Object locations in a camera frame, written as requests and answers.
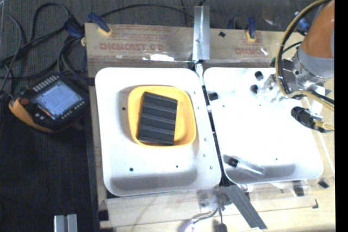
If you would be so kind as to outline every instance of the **controller screen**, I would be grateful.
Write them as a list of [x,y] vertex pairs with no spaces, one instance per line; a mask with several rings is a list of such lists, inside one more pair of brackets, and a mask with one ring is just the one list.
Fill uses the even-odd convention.
[[34,102],[51,114],[52,118],[62,115],[80,101],[82,97],[61,80],[34,98]]

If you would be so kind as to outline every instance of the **yellow bowl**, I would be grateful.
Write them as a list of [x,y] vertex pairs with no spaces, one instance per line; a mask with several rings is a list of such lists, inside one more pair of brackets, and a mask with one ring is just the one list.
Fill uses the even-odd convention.
[[[140,125],[142,101],[144,93],[149,92],[178,100],[175,122],[174,145],[163,146],[155,143],[141,142],[137,139]],[[173,86],[149,85],[133,89],[128,96],[128,121],[132,139],[146,147],[175,147],[191,144],[196,138],[195,113],[190,96],[183,90]]]

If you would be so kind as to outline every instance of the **white plastic tray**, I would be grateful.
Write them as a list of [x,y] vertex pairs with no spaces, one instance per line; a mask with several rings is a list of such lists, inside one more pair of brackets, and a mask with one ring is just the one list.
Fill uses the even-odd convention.
[[[214,138],[198,76],[184,68],[104,68],[96,74],[103,177],[116,196],[209,189],[221,179]],[[175,148],[148,148],[129,131],[127,102],[141,85],[170,85],[191,98],[195,141]]]
[[[264,79],[254,74],[261,71]],[[209,68],[204,73],[211,101],[217,140],[226,176],[237,184],[255,184],[286,180],[312,179],[323,172],[323,165],[312,131],[291,116],[300,101],[286,99],[268,103],[258,98],[250,86],[262,87],[273,68]],[[240,174],[227,164],[230,156],[265,167],[265,175],[256,179]]]

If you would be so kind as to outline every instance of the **black knob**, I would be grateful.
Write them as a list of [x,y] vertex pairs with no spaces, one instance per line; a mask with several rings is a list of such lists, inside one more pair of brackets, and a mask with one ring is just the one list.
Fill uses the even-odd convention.
[[209,93],[208,97],[209,97],[210,101],[214,101],[214,100],[219,98],[218,93],[216,93],[216,92]]
[[250,90],[252,92],[254,92],[255,94],[257,94],[257,91],[259,90],[259,87],[256,84],[254,84],[254,85],[250,86]]
[[257,80],[262,80],[264,78],[264,76],[263,76],[261,71],[257,71],[255,73],[255,77],[256,77]]
[[232,167],[236,167],[238,163],[239,163],[239,161],[235,158],[230,158],[228,160],[228,164],[231,165]]

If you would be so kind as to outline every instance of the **gray carpet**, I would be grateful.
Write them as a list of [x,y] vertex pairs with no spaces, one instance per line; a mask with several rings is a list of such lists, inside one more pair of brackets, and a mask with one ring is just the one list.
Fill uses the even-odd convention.
[[[45,3],[59,3],[68,8],[81,23],[87,22],[89,12],[104,14],[137,4],[157,4],[171,8],[146,6],[124,9],[108,15],[109,23],[150,24],[164,26],[193,26],[182,9],[193,15],[194,6],[201,0],[9,0],[5,10],[18,20],[30,39],[32,19],[36,9]],[[237,16],[244,26],[249,16],[256,20],[258,30],[285,30],[294,12],[315,0],[206,0],[210,7],[210,24],[227,28],[229,20]],[[66,20],[64,10],[55,5],[45,7],[36,21],[35,37],[45,35]],[[40,77],[35,75],[57,59],[67,32],[30,48],[13,64],[13,76],[5,90],[12,94]],[[19,42],[19,32],[9,17],[4,18],[4,33],[0,45],[0,59],[13,54]],[[84,63],[84,48],[76,47],[69,61],[76,68]],[[4,67],[0,75],[6,74]],[[0,203],[4,215],[0,231],[53,231],[53,216],[78,214],[78,231],[94,231],[94,208],[89,184],[88,142],[85,132],[69,128],[56,135],[36,131],[16,119],[4,104],[0,134]]]

